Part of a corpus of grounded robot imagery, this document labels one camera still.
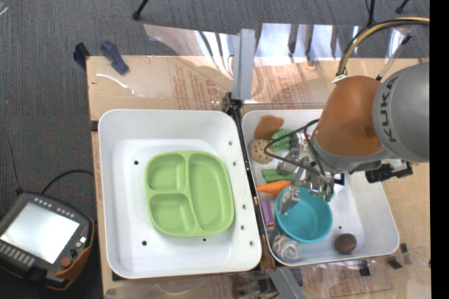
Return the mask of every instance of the white tray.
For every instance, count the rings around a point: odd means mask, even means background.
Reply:
[[[248,112],[242,120],[242,129],[248,147],[254,139],[254,132],[260,119],[272,114],[284,119],[282,128],[294,131],[321,115],[321,109],[255,110]],[[288,151],[281,153],[284,157]],[[276,168],[277,159],[260,164],[249,157],[251,173],[256,185],[265,184],[262,169]],[[274,216],[275,196],[258,193],[259,200],[270,200]],[[381,183],[370,184],[364,172],[345,175],[345,185],[335,185],[335,193],[329,205],[333,214],[333,225],[329,235],[318,243],[301,244],[302,257],[295,263],[285,263],[273,252],[272,255],[288,266],[327,263],[338,260],[352,260],[389,255],[399,245],[399,233],[391,214]],[[341,233],[350,232],[356,236],[357,247],[347,255],[339,254],[333,242]]]
[[[253,198],[232,118],[218,111],[114,109],[98,124],[111,269],[127,279],[241,272],[260,261]],[[149,218],[145,166],[156,154],[202,150],[220,158],[234,196],[233,223],[223,232],[172,237]]]

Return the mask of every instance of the button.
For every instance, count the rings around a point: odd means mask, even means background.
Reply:
[[[63,270],[67,269],[70,267],[70,265],[72,265],[72,259],[70,257],[62,257],[61,258],[61,268]]]

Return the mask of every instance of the gray floor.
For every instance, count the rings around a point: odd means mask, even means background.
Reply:
[[[73,61],[83,42],[93,55],[109,39],[123,55],[151,55],[143,24],[236,34],[262,23],[358,25],[368,23],[366,0],[0,0],[0,128],[7,135],[24,190],[40,191],[58,174],[92,170],[86,73]],[[399,17],[403,0],[376,0],[374,20]],[[429,18],[430,0],[410,0],[401,16]],[[0,138],[0,212],[15,198],[8,152]],[[49,195],[95,217],[92,177],[73,174]],[[37,288],[0,271],[0,297],[101,297],[98,249],[79,280],[64,293]]]

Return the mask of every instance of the soda can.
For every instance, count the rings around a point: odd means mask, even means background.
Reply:
[[[298,241],[278,234],[272,244],[273,252],[287,263],[297,262],[301,258],[301,246]]]

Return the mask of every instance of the silver can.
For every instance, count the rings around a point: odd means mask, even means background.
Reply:
[[[301,246],[298,241],[278,234],[274,237],[272,249],[287,263],[297,262],[301,258]]]

